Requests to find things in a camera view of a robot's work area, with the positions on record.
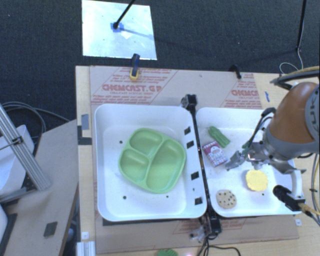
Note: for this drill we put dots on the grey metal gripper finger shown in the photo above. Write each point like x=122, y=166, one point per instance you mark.
x=232, y=165
x=237, y=155

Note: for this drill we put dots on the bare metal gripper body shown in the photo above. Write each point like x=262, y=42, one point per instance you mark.
x=260, y=155

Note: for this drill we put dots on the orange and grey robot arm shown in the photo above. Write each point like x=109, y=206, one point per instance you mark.
x=290, y=117

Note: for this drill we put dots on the red and white carton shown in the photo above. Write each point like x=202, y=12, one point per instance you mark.
x=215, y=153

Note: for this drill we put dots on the yellow round biscuit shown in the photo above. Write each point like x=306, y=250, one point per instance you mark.
x=256, y=180

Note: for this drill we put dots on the green ridged toy vegetable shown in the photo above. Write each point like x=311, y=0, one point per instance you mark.
x=219, y=137

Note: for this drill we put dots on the tan chocolate chip biscuit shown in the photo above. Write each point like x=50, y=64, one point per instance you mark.
x=226, y=199

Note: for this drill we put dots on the thin black rod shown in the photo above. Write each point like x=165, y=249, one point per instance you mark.
x=200, y=150

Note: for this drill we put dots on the white plastic tray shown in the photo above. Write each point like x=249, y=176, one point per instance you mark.
x=117, y=200
x=250, y=202

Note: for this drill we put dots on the brown cardboard board red print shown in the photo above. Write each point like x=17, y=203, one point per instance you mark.
x=205, y=85

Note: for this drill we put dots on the green divided plate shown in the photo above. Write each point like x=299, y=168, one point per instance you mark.
x=155, y=160

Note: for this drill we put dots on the dark green ridged toy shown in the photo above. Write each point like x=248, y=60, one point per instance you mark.
x=167, y=252

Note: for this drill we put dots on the black cylinder on white bracket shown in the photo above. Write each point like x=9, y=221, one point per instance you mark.
x=287, y=197

